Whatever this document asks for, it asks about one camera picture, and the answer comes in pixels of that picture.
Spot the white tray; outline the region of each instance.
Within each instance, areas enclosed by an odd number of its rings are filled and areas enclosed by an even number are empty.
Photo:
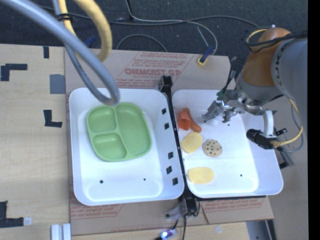
[[[99,89],[109,95],[105,88]],[[166,97],[153,89],[120,89],[120,102],[143,111],[151,137],[144,156],[106,162],[98,158],[87,131],[86,117],[102,104],[87,88],[69,98],[73,188],[76,198],[88,206],[159,201],[178,198],[184,179]]]
[[[187,177],[190,191],[199,198],[250,197],[278,194],[283,188],[276,154],[273,149],[263,149],[246,137],[249,129],[264,129],[262,116],[249,113],[233,116],[229,122],[212,119],[206,123],[202,115],[217,99],[217,90],[179,90],[173,94],[172,103],[176,118],[183,108],[189,108],[192,118],[202,127],[203,142],[217,140],[222,146],[218,157],[205,155],[202,146],[193,154],[182,149],[183,165],[188,170],[209,167],[214,179],[209,184],[194,184]],[[178,130],[180,142],[192,130]]]

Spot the yellow potato slice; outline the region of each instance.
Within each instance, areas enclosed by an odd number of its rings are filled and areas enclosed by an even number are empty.
[[[209,167],[195,167],[188,170],[188,178],[194,184],[208,184],[214,176],[214,171]]]
[[[198,148],[201,147],[203,142],[203,137],[198,132],[190,132],[187,136],[183,138],[181,141],[181,147],[187,152],[187,153],[194,153],[197,151]]]

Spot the yellow cable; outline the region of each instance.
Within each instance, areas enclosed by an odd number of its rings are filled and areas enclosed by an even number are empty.
[[[296,104],[295,104],[295,103],[293,102],[293,100],[290,99],[290,98],[289,98],[289,102],[290,102],[291,105],[293,106],[295,112],[298,114],[298,109],[297,109]],[[303,127],[301,126],[298,134],[297,134],[295,137],[293,137],[292,139],[289,139],[289,140],[287,140],[287,141],[271,141],[271,144],[273,144],[273,146],[276,148],[276,147],[281,147],[281,146],[287,145],[287,144],[289,144],[289,143],[292,143],[292,142],[296,141],[296,140],[300,137],[300,135],[302,134],[303,130],[304,130],[304,129],[303,129]]]
[[[68,13],[66,1],[58,0],[61,13]],[[100,61],[104,61],[110,54],[112,50],[112,33],[110,25],[103,14],[100,7],[96,4],[94,0],[73,0],[75,3],[85,11],[85,13],[91,18],[95,24],[100,39],[101,39],[101,51],[97,55]],[[74,35],[75,32],[72,28],[71,22],[69,20],[64,20],[66,28],[71,31]]]

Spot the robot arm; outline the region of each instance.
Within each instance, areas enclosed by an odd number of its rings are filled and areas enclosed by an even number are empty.
[[[263,32],[256,43],[249,39]],[[238,113],[263,115],[264,132],[251,131],[247,133],[250,140],[261,147],[272,148],[270,144],[276,138],[273,131],[273,115],[271,111],[263,110],[266,103],[285,95],[296,102],[297,110],[304,133],[307,129],[307,74],[308,74],[308,32],[290,33],[273,27],[254,29],[246,36],[246,45],[250,48],[248,58],[238,74],[235,89],[225,87],[218,93],[207,113],[202,116],[204,122],[223,114],[223,122],[228,122]]]

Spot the orange toy food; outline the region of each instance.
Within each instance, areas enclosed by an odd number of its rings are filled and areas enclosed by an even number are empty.
[[[190,109],[189,108],[184,108],[182,110],[183,112],[186,112],[190,118],[190,127],[192,130],[194,130],[197,133],[200,133],[202,131],[202,128],[192,119],[191,114],[190,114]]]
[[[189,130],[191,126],[191,119],[189,117],[189,114],[186,111],[180,111],[178,118],[177,118],[177,124],[180,129]]]

